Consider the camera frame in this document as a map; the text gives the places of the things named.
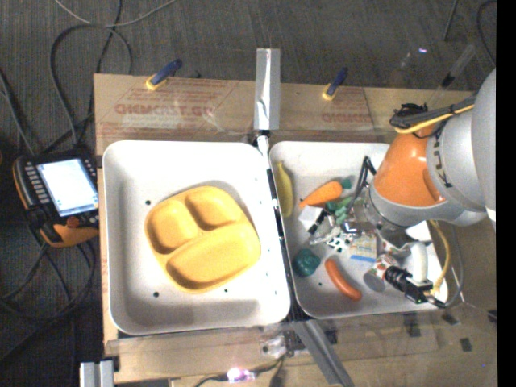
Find white plastic tray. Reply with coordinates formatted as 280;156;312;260
268;140;451;321
102;139;292;336

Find black and white carton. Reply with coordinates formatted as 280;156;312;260
326;235;352;254

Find yellow banana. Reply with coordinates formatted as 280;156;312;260
275;161;295;218

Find white and blue packet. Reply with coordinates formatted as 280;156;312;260
348;234;379;264

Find white can red print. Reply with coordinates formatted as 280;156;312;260
363;254;399;293

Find green toy vegetable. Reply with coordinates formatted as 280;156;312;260
325;195;355;218

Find green broccoli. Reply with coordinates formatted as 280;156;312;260
292;248;322;278

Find red sausage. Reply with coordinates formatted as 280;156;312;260
324;258;363;302

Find yellow divided plate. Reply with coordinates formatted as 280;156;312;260
144;185;262;294

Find black cylinder on white bracket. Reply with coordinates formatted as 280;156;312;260
384;221;435;305

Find brown cardboard board red print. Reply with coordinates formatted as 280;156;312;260
93;73;497;383

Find orange carrot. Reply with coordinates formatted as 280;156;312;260
298;177;354;210

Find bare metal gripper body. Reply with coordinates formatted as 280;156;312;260
341;198;389;238

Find white cube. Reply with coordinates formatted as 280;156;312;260
298;205;326;228

